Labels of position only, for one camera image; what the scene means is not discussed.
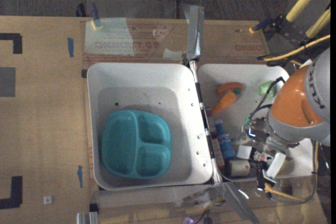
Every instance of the teal bowl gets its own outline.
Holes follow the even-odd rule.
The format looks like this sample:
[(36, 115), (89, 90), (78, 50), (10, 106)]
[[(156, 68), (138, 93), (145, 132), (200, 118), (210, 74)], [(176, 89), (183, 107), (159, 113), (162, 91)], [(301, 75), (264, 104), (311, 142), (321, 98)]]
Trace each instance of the teal bowl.
[(101, 153), (104, 166), (114, 175), (133, 179), (160, 177), (171, 163), (169, 126), (149, 112), (113, 112), (104, 126)]

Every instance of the gray square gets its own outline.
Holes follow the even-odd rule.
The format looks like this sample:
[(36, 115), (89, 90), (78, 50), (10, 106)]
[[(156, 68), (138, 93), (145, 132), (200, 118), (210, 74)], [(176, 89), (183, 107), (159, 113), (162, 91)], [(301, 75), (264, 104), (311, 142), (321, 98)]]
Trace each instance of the gray square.
[(15, 97), (15, 68), (0, 67), (0, 97)]

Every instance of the toy sink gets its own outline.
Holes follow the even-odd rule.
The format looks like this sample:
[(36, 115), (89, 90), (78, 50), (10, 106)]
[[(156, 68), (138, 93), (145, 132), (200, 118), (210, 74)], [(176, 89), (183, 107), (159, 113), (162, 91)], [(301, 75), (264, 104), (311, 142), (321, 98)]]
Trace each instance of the toy sink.
[(101, 147), (104, 166), (117, 176), (157, 178), (170, 166), (169, 126), (164, 119), (149, 112), (111, 113), (104, 126)]
[[(211, 179), (213, 168), (196, 86), (189, 68), (168, 63), (96, 63), (89, 68), (87, 81), (92, 126), (93, 173), (102, 188), (128, 190), (196, 185)], [(107, 169), (102, 149), (104, 126), (113, 112), (122, 110), (152, 113), (167, 123), (171, 137), (171, 159), (165, 173), (155, 173), (164, 170), (164, 162), (143, 171), (140, 167), (146, 167), (145, 165), (140, 164), (137, 171), (134, 163), (129, 164), (128, 169), (116, 165), (113, 167), (114, 173)], [(118, 155), (120, 152), (116, 148), (130, 146), (125, 145), (129, 141), (124, 139), (123, 137), (118, 142), (115, 141), (113, 148), (116, 152), (113, 158), (121, 165), (127, 162)], [(142, 137), (140, 140), (140, 143), (146, 143), (152, 138)], [(155, 142), (155, 139), (149, 143), (152, 148), (160, 144), (164, 146), (164, 142), (152, 142)], [(145, 155), (144, 152), (143, 148), (138, 154)], [(130, 149), (129, 154), (135, 154), (135, 151)]]

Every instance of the wooden surface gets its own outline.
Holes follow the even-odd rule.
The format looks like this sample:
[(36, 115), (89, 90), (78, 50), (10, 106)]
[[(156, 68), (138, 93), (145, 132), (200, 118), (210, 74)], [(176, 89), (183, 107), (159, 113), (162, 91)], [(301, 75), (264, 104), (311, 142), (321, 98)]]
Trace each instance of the wooden surface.
[[(85, 104), (86, 80), (81, 77), (80, 28), (86, 19), (0, 17), (2, 33), (23, 36), (23, 54), (14, 55), (11, 41), (0, 40), (0, 67), (16, 68), (16, 96), (0, 98), (0, 199), (10, 195), (10, 178), (23, 177), (20, 208), (0, 210), (0, 223), (75, 223), (88, 213), (91, 198)], [(74, 41), (74, 57), (68, 51)], [(83, 187), (77, 175), (83, 170)], [(306, 196), (309, 181), (294, 182)], [(261, 223), (326, 223), (319, 198), (303, 206), (284, 206), (256, 198), (253, 186), (239, 186), (250, 197)], [(53, 204), (43, 205), (52, 196)], [(194, 206), (143, 205), (102, 208), (100, 223), (182, 223), (202, 213)], [(214, 223), (242, 223), (229, 205), (211, 211)]]

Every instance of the orange carrot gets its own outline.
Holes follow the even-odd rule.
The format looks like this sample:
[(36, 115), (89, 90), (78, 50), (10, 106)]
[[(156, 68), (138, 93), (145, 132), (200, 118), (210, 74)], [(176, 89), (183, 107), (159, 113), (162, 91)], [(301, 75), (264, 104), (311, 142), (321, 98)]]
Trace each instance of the orange carrot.
[(229, 82), (229, 83), (225, 83), (221, 86), (219, 86), (217, 89), (216, 89), (216, 93), (218, 95), (226, 92), (226, 91), (233, 91), (234, 89), (238, 88), (240, 91), (243, 90), (243, 85), (239, 82)]
[(212, 115), (215, 115), (224, 109), (228, 108), (237, 100), (237, 95), (235, 92), (228, 92), (225, 94), (219, 102), (215, 105), (214, 109), (212, 110)]

